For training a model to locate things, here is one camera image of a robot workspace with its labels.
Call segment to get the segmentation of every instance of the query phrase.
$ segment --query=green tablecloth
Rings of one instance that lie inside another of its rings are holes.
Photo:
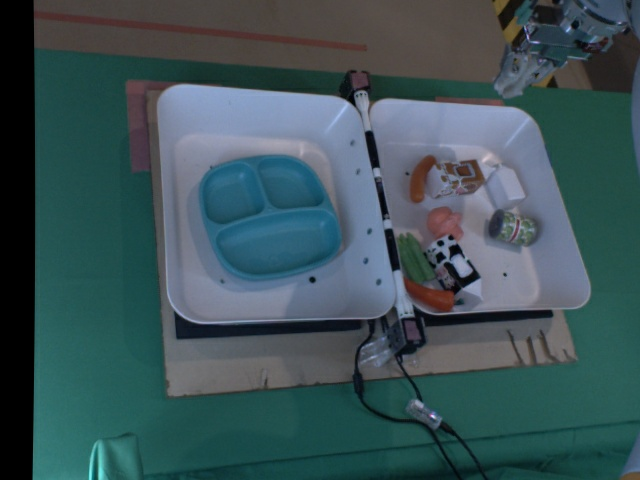
[[[446,471],[426,432],[370,415],[350,385],[165,397],[151,178],[130,169],[126,81],[335,94],[343,74],[35,51],[34,478],[87,478],[94,443],[125,433],[150,477],[218,468],[215,478],[231,478],[223,471],[235,468],[243,478],[251,464],[262,478]],[[375,73],[373,83],[374,99],[495,98],[490,84]],[[488,469],[624,456],[640,430],[631,99],[532,88],[507,104],[542,130],[590,275],[590,302],[567,312],[579,361],[417,382]],[[367,390],[397,415],[410,394],[401,380]]]

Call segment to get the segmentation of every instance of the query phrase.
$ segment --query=pink toy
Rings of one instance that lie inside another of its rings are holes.
[[[461,213],[454,212],[447,206],[439,206],[429,212],[427,216],[427,229],[429,229],[436,238],[452,235],[456,242],[459,242],[462,235],[464,235],[460,227],[461,220]]]

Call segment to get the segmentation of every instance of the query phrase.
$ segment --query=concrete floor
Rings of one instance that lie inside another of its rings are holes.
[[[491,82],[505,40],[491,0],[34,0],[38,48]],[[556,72],[630,91],[629,35]]]

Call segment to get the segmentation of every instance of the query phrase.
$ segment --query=can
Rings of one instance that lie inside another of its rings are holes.
[[[489,236],[514,245],[530,245],[538,236],[538,223],[531,217],[496,210],[489,221]]]

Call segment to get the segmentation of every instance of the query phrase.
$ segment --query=blue divided plate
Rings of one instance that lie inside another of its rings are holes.
[[[342,242],[338,218],[316,173],[285,155],[211,168],[200,182],[211,246],[230,272],[277,279],[330,261]]]

